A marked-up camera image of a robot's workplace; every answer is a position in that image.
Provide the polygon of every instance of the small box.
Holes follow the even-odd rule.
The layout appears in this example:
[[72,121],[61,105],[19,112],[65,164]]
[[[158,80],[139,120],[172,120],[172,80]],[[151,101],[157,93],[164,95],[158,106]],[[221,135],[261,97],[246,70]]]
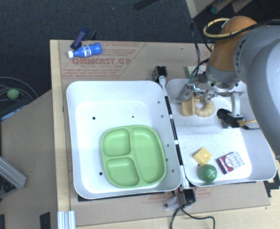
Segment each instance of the small box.
[[193,158],[201,165],[206,165],[212,155],[204,148],[202,147],[194,156]]
[[220,166],[222,172],[227,174],[243,165],[244,161],[239,156],[237,151],[229,153],[217,160],[218,165]]

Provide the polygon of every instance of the green plate compartment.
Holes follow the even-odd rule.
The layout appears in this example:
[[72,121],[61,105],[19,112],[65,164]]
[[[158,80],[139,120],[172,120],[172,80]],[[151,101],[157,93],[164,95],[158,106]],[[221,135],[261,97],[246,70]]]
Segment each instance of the green plate compartment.
[[166,175],[166,160],[157,132],[146,125],[106,131],[101,139],[106,175],[117,187],[143,187]]

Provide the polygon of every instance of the green ball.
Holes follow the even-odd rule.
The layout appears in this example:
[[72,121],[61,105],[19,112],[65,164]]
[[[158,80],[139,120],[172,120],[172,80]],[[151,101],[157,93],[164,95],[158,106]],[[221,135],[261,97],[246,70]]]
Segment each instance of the green ball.
[[214,181],[217,177],[217,170],[213,165],[204,165],[199,171],[200,179],[206,182]]
[[20,92],[17,89],[9,89],[7,91],[7,96],[10,99],[16,99],[19,97],[19,95],[20,95]]

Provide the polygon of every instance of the blue plastic bottle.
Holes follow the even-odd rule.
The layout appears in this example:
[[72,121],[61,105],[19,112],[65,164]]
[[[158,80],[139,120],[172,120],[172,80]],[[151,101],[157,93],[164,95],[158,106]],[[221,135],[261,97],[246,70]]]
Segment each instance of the blue plastic bottle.
[[80,57],[80,58],[87,58],[93,55],[99,55],[102,53],[102,46],[101,44],[94,43],[82,46],[75,51],[68,51],[68,58]]

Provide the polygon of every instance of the white tray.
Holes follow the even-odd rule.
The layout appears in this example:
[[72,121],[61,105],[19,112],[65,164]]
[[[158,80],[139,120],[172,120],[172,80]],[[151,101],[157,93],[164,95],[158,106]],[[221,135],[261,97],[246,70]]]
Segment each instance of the white tray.
[[[181,106],[176,103],[176,98],[187,82],[188,79],[174,79],[168,82],[166,89],[176,125],[185,174],[189,182],[195,186],[204,187],[272,179],[276,174],[276,166],[262,131],[232,127],[224,129],[221,120],[216,116],[220,108],[231,111],[230,97],[217,96],[212,99],[215,104],[215,112],[212,116],[198,117],[181,114]],[[240,96],[240,114],[245,120],[255,119],[249,104],[246,85],[240,83],[234,91],[244,92]],[[202,181],[198,175],[199,167],[193,155],[201,147],[205,147],[213,155],[209,164],[217,168],[218,175],[212,183]],[[233,151],[238,151],[245,165],[224,175],[216,159]]]
[[[67,89],[73,178],[86,199],[175,190],[181,184],[179,162],[162,88],[152,81],[78,81]],[[167,172],[159,183],[120,188],[107,179],[100,141],[110,128],[147,125],[158,133]]]

